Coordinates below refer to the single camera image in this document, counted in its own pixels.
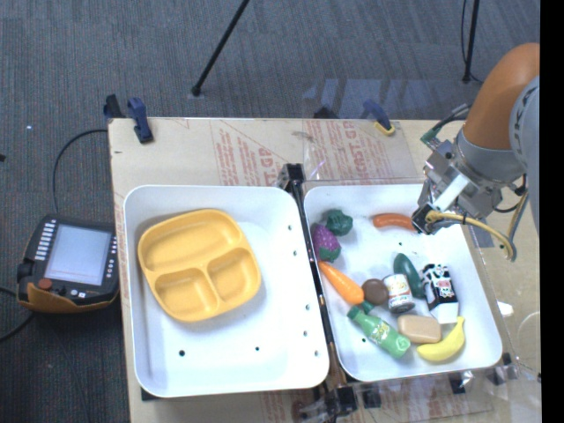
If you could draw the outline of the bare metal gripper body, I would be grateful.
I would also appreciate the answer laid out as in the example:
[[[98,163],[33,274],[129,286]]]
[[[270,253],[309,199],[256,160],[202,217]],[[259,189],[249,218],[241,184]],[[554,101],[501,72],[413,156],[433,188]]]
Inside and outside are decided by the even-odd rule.
[[[472,167],[456,142],[437,145],[426,160],[424,172],[435,183],[434,203],[439,212],[482,219],[501,202],[499,184]]]

